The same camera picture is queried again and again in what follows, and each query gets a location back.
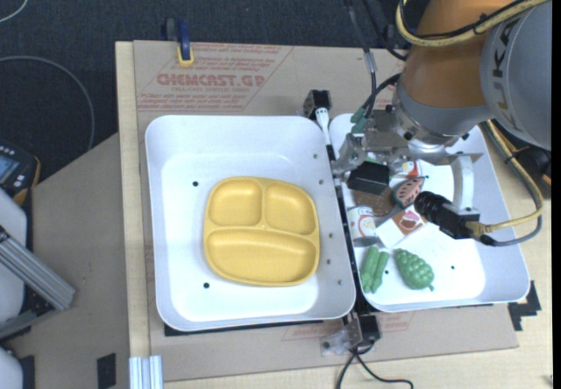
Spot white plastic tray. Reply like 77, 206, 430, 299
144, 114, 358, 333
327, 112, 532, 314

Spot brown cardboard board red print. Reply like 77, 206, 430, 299
132, 39, 521, 382

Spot black box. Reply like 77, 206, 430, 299
346, 160, 392, 196

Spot white can with orange print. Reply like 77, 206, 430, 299
345, 204, 381, 248

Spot white packet with orange print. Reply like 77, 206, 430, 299
399, 159, 424, 180

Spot red watermelon slice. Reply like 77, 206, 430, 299
392, 176, 427, 209

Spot green grapes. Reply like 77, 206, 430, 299
393, 248, 437, 293

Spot green asparagus bunch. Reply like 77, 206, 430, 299
359, 245, 391, 294

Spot black cylinder on white bracket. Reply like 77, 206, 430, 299
413, 152, 484, 241

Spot white carton with cake print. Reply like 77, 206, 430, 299
375, 208, 429, 249

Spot thin black and white rod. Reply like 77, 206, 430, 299
314, 108, 361, 315

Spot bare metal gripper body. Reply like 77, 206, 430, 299
348, 109, 462, 168

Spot black block with thin wires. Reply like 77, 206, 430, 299
321, 314, 383, 357
301, 88, 332, 119

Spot yellow divided plate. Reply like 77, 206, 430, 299
202, 175, 322, 288

